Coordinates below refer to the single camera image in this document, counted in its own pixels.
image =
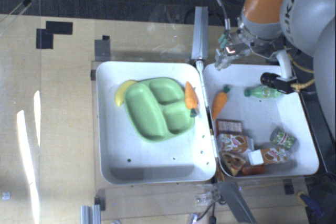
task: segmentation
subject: green bottle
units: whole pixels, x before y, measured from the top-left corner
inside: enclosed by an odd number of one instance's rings
[[[246,89],[244,95],[246,97],[253,95],[257,98],[276,98],[281,95],[281,92],[267,86],[258,86],[254,89]]]

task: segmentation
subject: divided green plate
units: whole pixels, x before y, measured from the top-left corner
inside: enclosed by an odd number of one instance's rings
[[[144,80],[128,87],[124,104],[137,134],[149,142],[176,137],[195,123],[185,107],[181,86],[169,78]]]

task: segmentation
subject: yellow banana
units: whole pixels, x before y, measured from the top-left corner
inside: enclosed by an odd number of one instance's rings
[[[114,96],[114,101],[117,106],[121,106],[121,104],[124,102],[124,93],[126,89],[129,86],[132,86],[133,84],[136,84],[136,83],[137,81],[135,80],[128,80],[128,81],[125,81],[122,85],[120,85],[119,88],[117,88],[117,91]]]

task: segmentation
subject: green can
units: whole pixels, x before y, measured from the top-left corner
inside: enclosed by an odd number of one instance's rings
[[[280,128],[276,128],[270,137],[270,141],[278,146],[282,146],[284,149],[289,150],[294,142],[294,136],[286,133],[284,130]]]

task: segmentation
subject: yellow cable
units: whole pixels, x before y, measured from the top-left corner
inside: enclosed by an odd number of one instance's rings
[[[308,86],[312,85],[315,82],[315,79],[311,79],[306,83],[294,83],[291,85],[292,88],[294,88],[297,91],[300,91],[302,89],[307,88]]]
[[[308,68],[306,68],[306,67],[303,67],[303,66],[299,65],[297,62],[295,62],[294,59],[293,59],[293,57],[292,57],[292,55],[290,55],[289,53],[287,53],[287,55],[288,55],[288,58],[289,58],[289,60],[291,61],[291,63],[292,63],[293,65],[295,65],[298,69],[300,69],[300,70],[302,70],[302,71],[304,71],[304,72],[307,72],[307,73],[314,74],[314,71],[313,71],[313,70],[308,69]]]

